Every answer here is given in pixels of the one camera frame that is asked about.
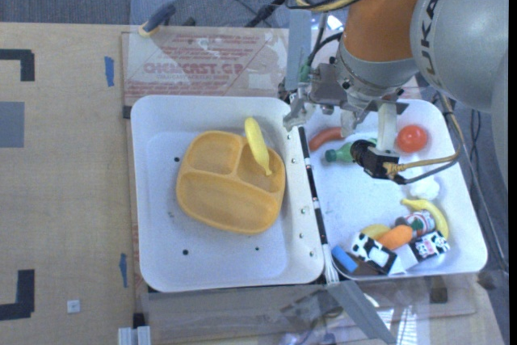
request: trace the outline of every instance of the small gray square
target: small gray square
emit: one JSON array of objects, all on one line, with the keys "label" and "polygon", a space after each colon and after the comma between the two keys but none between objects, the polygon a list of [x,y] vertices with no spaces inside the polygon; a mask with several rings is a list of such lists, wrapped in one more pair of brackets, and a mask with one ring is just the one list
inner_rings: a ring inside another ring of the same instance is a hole
[{"label": "small gray square", "polygon": [[0,102],[0,148],[23,148],[25,103]]}]

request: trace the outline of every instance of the table surface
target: table surface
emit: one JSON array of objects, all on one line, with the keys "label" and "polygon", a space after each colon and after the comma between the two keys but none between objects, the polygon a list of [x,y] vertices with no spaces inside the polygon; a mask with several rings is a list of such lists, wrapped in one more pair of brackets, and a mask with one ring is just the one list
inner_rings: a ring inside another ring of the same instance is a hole
[{"label": "table surface", "polygon": [[[118,329],[132,325],[138,308],[134,190],[128,121],[122,117],[122,35],[130,29],[0,23],[0,49],[29,49],[36,67],[34,81],[20,81],[20,62],[0,61],[0,103],[24,108],[23,145],[0,146],[0,315],[2,306],[19,302],[18,272],[35,273],[34,310],[28,318],[0,320],[0,344],[116,343]],[[110,58],[113,82],[107,76]],[[420,322],[420,336],[433,344],[449,343],[452,336],[458,343],[502,343],[476,276],[448,281],[463,286],[455,291],[457,300]],[[454,312],[460,302],[466,306],[465,297],[472,311]],[[68,313],[67,302],[76,300],[80,311]],[[399,337],[407,315],[390,325]]]}]

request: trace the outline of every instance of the red sausage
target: red sausage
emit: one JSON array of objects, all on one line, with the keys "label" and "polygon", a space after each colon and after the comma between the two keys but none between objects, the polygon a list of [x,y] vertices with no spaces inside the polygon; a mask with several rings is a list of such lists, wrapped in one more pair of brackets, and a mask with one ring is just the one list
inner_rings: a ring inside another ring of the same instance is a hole
[{"label": "red sausage", "polygon": [[311,141],[309,141],[309,149],[311,151],[316,151],[328,141],[337,141],[343,139],[344,138],[341,135],[341,127],[323,129],[318,134],[316,134]]}]

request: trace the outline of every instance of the banana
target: banana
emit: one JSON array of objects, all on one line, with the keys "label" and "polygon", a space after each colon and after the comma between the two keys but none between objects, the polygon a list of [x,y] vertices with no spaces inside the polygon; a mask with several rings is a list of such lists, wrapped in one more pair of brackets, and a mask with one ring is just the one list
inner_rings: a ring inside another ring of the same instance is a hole
[{"label": "banana", "polygon": [[269,169],[269,152],[267,151],[266,142],[260,130],[259,123],[251,116],[244,121],[244,131],[251,153],[255,161],[265,170],[266,175],[271,175]]},{"label": "banana", "polygon": [[425,199],[417,199],[417,200],[409,200],[402,199],[401,204],[404,204],[407,207],[412,208],[413,210],[427,210],[435,219],[436,229],[443,235],[445,240],[449,237],[449,226],[447,224],[447,220],[442,212],[429,200]]},{"label": "banana", "polygon": [[366,234],[369,238],[377,240],[384,233],[389,232],[391,229],[387,225],[369,225],[361,230],[362,234]]}]

